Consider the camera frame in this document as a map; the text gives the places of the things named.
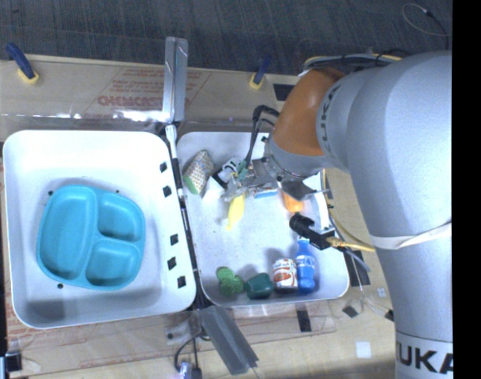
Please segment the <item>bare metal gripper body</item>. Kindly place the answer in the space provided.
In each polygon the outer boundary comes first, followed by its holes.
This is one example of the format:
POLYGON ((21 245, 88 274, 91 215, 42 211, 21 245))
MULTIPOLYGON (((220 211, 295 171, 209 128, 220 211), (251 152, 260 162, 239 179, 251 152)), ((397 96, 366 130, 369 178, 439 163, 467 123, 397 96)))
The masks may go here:
POLYGON ((260 159, 245 158, 242 162, 242 170, 239 172, 241 187, 246 189, 274 188, 280 187, 280 176, 283 169, 272 157, 261 157, 260 159))

